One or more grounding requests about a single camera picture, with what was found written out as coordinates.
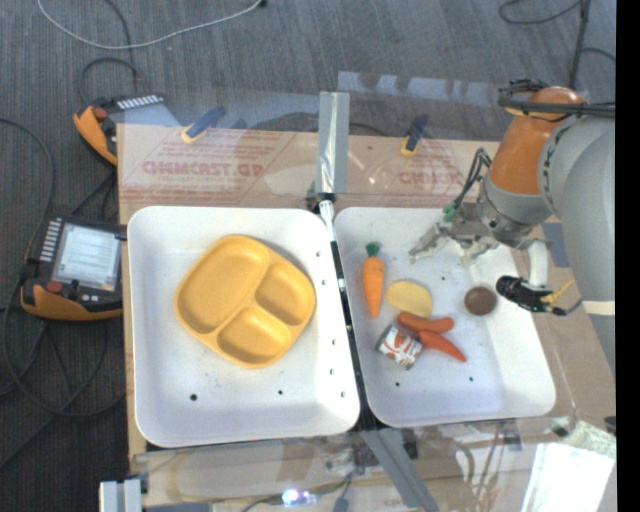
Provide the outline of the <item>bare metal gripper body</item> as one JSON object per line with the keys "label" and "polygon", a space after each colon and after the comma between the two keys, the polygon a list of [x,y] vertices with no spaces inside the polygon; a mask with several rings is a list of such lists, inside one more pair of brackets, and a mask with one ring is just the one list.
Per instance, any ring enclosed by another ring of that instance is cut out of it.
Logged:
{"label": "bare metal gripper body", "polygon": [[448,233],[460,242],[493,248],[499,244],[518,248],[533,227],[506,216],[489,202],[463,203],[453,217]]}

